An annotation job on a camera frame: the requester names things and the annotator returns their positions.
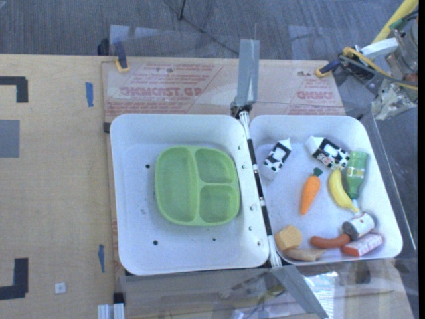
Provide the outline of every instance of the carrot top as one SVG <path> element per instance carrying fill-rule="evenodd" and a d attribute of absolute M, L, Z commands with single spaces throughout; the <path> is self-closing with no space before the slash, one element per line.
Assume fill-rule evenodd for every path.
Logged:
<path fill-rule="evenodd" d="M 319 192 L 321 182 L 319 176 L 323 172 L 319 168 L 315 168 L 313 175 L 310 175 L 304 183 L 303 193 L 301 197 L 301 214 L 305 215 L 311 207 L 313 200 Z"/>

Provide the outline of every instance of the gray floor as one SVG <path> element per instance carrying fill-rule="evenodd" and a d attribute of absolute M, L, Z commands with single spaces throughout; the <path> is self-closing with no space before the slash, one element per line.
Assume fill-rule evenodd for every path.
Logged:
<path fill-rule="evenodd" d="M 370 44 L 404 0 L 187 0 L 178 20 L 180 1 L 0 0 L 0 53 L 97 55 L 116 35 L 111 25 L 125 25 L 172 31 L 129 43 L 129 55 L 237 58 L 238 40 L 256 37 L 261 59 L 330 61 L 343 47 Z M 352 76 L 336 79 L 369 122 L 374 95 Z M 388 158 L 382 172 L 405 233 L 398 265 L 418 318 L 418 111 L 377 127 L 374 145 Z"/>

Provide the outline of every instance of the yellow banana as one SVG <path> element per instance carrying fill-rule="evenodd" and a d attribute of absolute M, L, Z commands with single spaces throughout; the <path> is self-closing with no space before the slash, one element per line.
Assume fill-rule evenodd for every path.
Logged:
<path fill-rule="evenodd" d="M 335 169 L 332 171 L 328 180 L 329 191 L 331 192 L 333 200 L 336 204 L 342 208 L 351 209 L 355 213 L 359 211 L 351 201 L 350 197 L 347 195 L 343 188 L 343 180 L 341 170 Z"/>

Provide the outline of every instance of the green plate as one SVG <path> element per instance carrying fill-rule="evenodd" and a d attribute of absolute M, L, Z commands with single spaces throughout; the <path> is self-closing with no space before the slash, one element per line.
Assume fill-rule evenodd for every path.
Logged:
<path fill-rule="evenodd" d="M 214 148 L 172 146 L 163 150 L 155 167 L 155 194 L 161 214 L 179 225 L 222 225 L 239 212 L 233 159 Z"/>

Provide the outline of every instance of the white tray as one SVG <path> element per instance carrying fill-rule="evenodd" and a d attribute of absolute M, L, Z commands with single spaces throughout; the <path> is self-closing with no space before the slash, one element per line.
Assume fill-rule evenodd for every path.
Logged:
<path fill-rule="evenodd" d="M 273 181 L 262 179 L 273 233 L 286 225 L 294 225 L 303 235 L 300 248 L 308 248 L 311 247 L 311 236 L 336 237 L 342 233 L 342 223 L 353 217 L 351 211 L 336 206 L 328 192 L 327 179 L 331 170 L 307 151 L 307 139 L 318 136 L 330 139 L 347 151 L 363 150 L 369 154 L 358 205 L 377 217 L 377 231 L 383 235 L 384 243 L 361 258 L 344 255 L 339 249 L 328 249 L 315 263 L 390 258 L 401 251 L 400 229 L 362 123 L 348 116 L 258 116 L 251 121 L 250 130 L 258 164 L 264 162 L 278 140 L 291 139 L 292 152 L 276 178 Z M 323 171 L 319 177 L 321 189 L 310 210 L 303 216 L 299 212 L 301 191 L 315 167 Z M 312 264 L 289 259 L 281 251 L 279 254 L 295 265 Z"/>
<path fill-rule="evenodd" d="M 244 128 L 230 116 L 124 114 L 111 124 L 118 254 L 135 275 L 255 268 L 270 249 Z M 235 161 L 241 205 L 225 225 L 168 222 L 154 194 L 155 161 L 178 144 L 218 148 Z"/>

